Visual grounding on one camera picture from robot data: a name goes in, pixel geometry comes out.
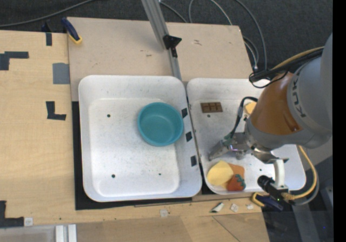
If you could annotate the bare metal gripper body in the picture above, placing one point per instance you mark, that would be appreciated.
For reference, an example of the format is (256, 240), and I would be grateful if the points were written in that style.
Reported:
(242, 142)

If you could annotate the black cylinder on white bracket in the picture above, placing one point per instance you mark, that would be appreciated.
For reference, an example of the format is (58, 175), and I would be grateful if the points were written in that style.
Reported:
(279, 173)

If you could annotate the white plastic tray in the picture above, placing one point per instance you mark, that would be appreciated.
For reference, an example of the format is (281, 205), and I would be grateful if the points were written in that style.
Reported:
(121, 149)
(216, 127)

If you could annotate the brown chocolate bar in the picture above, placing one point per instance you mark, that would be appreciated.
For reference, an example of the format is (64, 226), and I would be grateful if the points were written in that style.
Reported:
(211, 107)

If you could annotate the orange wedge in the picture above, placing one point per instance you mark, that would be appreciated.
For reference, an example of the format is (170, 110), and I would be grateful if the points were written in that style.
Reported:
(238, 169)

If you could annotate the blue bowl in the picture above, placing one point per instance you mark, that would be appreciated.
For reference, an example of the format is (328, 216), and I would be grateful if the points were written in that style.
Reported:
(160, 124)

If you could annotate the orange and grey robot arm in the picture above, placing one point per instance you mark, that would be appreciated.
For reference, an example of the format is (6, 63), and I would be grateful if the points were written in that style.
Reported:
(283, 106)

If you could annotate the yellow slice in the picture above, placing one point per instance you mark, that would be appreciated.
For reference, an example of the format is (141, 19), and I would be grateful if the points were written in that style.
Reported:
(218, 174)

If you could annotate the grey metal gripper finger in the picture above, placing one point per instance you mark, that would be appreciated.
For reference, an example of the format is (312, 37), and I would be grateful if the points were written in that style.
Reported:
(240, 155)
(217, 151)

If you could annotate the red strawberry with green leaves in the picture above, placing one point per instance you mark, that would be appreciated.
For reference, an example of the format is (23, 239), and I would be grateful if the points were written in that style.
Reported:
(235, 183)

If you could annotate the pale wood board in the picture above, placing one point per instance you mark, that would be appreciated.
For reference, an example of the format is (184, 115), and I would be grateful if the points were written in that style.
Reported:
(121, 46)

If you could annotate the pale yellow round item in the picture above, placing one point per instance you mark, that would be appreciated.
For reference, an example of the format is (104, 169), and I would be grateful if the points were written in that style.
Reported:
(251, 107)

